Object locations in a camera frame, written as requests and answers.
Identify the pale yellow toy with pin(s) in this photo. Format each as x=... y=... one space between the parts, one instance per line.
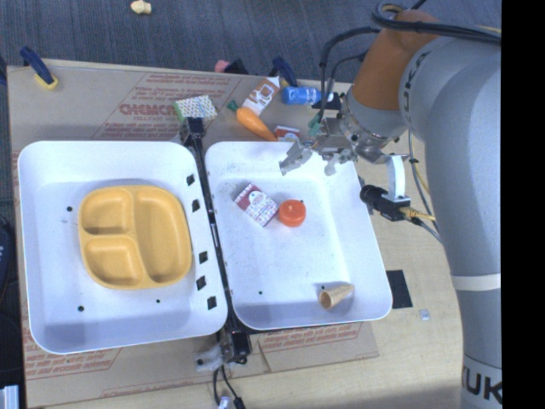
x=141 y=7

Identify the brown cardboard board red print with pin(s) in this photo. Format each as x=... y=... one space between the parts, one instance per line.
x=127 y=113

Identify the small red and white packet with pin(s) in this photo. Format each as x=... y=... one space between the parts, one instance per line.
x=287 y=134

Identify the black cylinder on white bracket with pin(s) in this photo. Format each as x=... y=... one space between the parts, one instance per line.
x=388 y=194

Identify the blue bottle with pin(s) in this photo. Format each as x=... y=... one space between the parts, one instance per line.
x=300 y=95

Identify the orange carrot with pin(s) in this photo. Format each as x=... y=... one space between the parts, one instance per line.
x=253 y=122

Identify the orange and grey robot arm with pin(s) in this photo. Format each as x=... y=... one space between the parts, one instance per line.
x=455 y=113

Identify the orange divided plate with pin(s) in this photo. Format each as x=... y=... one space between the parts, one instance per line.
x=134 y=237

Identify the orange round can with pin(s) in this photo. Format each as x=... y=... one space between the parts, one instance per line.
x=292 y=213

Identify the pink toy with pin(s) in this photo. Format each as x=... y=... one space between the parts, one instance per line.
x=222 y=66

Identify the thin black rod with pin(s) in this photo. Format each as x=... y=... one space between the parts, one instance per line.
x=211 y=224

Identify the green patterned box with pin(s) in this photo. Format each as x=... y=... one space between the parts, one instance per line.
x=196 y=107

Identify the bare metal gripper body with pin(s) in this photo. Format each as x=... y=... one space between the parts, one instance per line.
x=340 y=139

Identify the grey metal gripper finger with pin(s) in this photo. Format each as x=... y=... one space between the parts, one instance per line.
x=295 y=157
x=332 y=165

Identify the white plastic tray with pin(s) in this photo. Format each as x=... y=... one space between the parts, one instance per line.
x=289 y=262
x=55 y=245

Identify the red and white carton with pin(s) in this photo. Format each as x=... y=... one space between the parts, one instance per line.
x=256 y=205

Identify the tan ice cream cone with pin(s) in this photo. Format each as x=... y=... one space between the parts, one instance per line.
x=334 y=295

